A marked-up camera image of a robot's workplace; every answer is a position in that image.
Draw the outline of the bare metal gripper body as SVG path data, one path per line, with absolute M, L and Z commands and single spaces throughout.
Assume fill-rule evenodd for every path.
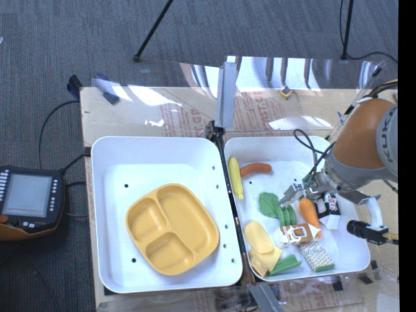
M 324 198 L 326 194 L 334 196 L 337 192 L 337 185 L 323 170 L 314 174 L 307 174 L 302 179 L 302 186 L 304 197 L 312 201 Z

